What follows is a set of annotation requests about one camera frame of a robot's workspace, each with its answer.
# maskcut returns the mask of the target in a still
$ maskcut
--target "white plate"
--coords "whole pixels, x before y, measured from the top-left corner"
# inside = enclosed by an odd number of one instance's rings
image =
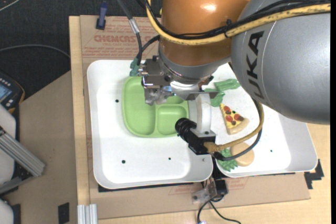
[[[129,132],[123,122],[121,98],[128,77],[128,60],[98,60],[88,68],[88,87],[92,126],[93,171],[97,182],[109,189],[147,185],[200,182],[210,177],[210,155],[195,155],[180,137],[143,138]],[[213,83],[236,78],[229,65],[214,73]],[[212,108],[212,131],[216,143],[224,144],[253,131],[259,123],[257,110],[242,87],[225,91],[223,103],[250,120],[241,132],[228,135],[219,108]],[[265,123],[255,159],[247,167],[230,172],[229,177],[255,176],[309,171],[317,156],[307,128],[265,107]],[[256,137],[246,141],[252,144]]]
[[[215,88],[213,84],[228,78],[236,78],[229,65],[223,65],[213,74],[214,80],[207,88]],[[252,132],[259,124],[257,109],[247,92],[239,87],[225,91],[223,103],[236,110],[250,123],[241,132],[229,135],[226,132],[224,119],[219,108],[212,108],[212,130],[216,133],[216,143],[225,144]],[[266,174],[282,174],[313,170],[317,165],[317,155],[307,125],[286,118],[278,112],[263,106],[265,121],[260,141],[254,147],[254,161],[246,167],[238,166],[230,172],[218,163],[219,170],[229,177],[255,176]],[[251,145],[255,137],[246,141]]]
[[[195,155],[180,137],[138,137],[126,128],[121,98],[130,63],[98,60],[87,71],[97,182],[116,189],[209,178],[213,170],[211,157]]]

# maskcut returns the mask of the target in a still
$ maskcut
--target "green compartment plate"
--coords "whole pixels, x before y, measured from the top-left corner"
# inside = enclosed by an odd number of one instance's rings
[[[169,137],[177,134],[175,123],[188,117],[188,102],[177,96],[164,104],[145,103],[141,77],[129,77],[122,90],[122,113],[127,129],[141,137]]]

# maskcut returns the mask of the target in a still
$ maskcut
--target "cardboard surface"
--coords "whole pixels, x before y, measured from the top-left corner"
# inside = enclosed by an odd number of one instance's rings
[[[58,207],[66,203],[69,223],[77,223],[70,72],[22,102],[19,112],[20,142],[46,166],[4,199],[21,205],[22,224],[58,223]]]
[[[97,204],[99,219],[197,210],[200,204],[193,204],[192,193],[201,189],[200,183],[98,192],[98,184],[93,174],[86,71],[90,63],[98,59],[120,59],[120,57],[133,59],[136,55],[137,44],[131,38],[124,40],[124,42],[120,38],[119,41],[112,41],[112,37],[126,36],[122,29],[125,29],[128,35],[131,35],[127,28],[123,28],[128,25],[125,17],[107,17],[107,27],[104,31],[95,29],[96,20],[97,16],[80,16],[90,202]],[[147,18],[136,18],[136,20],[140,32],[142,29],[146,30],[144,37],[148,35],[148,39],[150,39],[156,35],[154,30],[150,32],[150,23]],[[106,52],[101,58],[100,56],[97,57],[102,51],[109,52]],[[152,57],[156,51],[157,46],[147,51],[143,59]],[[226,182],[229,194],[225,200],[216,204],[218,208],[310,198],[303,173],[228,178]]]

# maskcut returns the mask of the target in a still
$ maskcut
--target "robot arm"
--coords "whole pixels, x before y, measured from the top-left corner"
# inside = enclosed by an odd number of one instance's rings
[[[140,72],[148,104],[172,94],[195,99],[231,62],[253,99],[330,124],[330,0],[163,0],[161,23],[150,0],[147,8],[161,35],[158,57]]]

